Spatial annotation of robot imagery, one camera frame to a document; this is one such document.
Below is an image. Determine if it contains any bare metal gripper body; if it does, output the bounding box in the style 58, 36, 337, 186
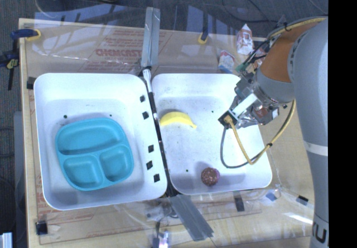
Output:
233, 74, 281, 130

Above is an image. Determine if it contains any white blue and red carton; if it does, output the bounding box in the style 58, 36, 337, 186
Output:
218, 49, 237, 74

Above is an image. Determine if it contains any white plastic tray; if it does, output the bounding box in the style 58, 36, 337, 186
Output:
150, 72, 273, 196
33, 72, 168, 211

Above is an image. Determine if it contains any red speckled sausage slice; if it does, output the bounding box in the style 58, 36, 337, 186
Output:
200, 167, 221, 187

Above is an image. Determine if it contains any yellow banana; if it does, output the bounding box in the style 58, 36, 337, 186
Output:
159, 111, 198, 130

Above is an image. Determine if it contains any brown cardboard board red print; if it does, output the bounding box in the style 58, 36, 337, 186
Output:
18, 17, 315, 245

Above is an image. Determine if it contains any blue divided plate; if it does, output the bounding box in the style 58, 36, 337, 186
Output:
54, 117, 136, 192

